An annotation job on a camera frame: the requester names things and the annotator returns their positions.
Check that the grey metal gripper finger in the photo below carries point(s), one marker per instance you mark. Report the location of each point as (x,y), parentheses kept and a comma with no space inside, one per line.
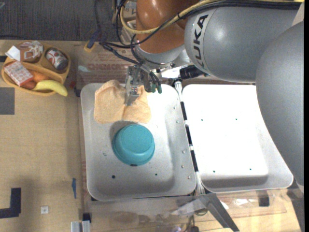
(130,98)

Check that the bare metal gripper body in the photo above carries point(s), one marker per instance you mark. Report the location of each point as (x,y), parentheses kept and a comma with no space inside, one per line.
(134,77)

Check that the pale orange cloth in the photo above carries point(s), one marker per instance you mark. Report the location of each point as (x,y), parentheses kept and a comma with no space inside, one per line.
(108,105)

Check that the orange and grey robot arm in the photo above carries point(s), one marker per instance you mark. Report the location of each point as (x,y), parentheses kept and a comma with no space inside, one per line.
(236,40)

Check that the brown cardboard board red print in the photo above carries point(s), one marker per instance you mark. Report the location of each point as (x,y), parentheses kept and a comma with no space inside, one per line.
(106,65)

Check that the teal bowl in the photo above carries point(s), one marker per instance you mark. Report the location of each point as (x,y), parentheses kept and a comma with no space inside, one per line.
(134,145)

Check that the yellow banana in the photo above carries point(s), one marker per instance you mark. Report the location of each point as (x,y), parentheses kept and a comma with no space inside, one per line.
(51,85)

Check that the red and white can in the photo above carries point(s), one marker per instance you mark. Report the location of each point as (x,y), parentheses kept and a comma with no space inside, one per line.
(56,59)

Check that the white plastic tray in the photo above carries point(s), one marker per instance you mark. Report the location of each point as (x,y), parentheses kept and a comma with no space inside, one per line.
(144,180)
(231,141)

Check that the orange divided plate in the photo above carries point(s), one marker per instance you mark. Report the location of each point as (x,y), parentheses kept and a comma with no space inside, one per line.
(47,66)

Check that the brown and white carton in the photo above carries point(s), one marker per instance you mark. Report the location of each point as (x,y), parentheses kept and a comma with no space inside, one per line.
(29,51)

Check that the white and orange packet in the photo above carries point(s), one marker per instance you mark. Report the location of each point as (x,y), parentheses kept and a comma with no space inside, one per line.
(18,73)

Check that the small white square block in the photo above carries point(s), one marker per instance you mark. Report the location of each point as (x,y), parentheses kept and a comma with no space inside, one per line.
(44,209)

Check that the black cylinder on white bracket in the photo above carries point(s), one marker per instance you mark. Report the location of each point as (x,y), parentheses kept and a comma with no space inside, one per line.
(192,72)

